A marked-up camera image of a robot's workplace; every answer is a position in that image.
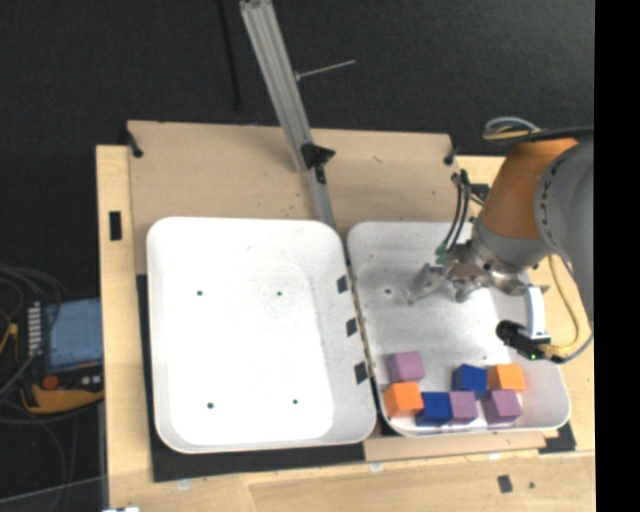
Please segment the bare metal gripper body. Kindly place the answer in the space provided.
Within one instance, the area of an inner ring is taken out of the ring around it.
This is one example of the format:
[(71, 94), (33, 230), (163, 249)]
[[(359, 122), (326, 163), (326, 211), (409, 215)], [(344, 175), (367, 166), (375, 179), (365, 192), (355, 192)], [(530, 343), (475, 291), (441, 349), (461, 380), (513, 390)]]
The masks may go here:
[(483, 241), (439, 245), (439, 263), (444, 277), (453, 284), (456, 279), (479, 278), (482, 288), (495, 288), (508, 296), (522, 295), (529, 286), (525, 273), (530, 265), (499, 253)]

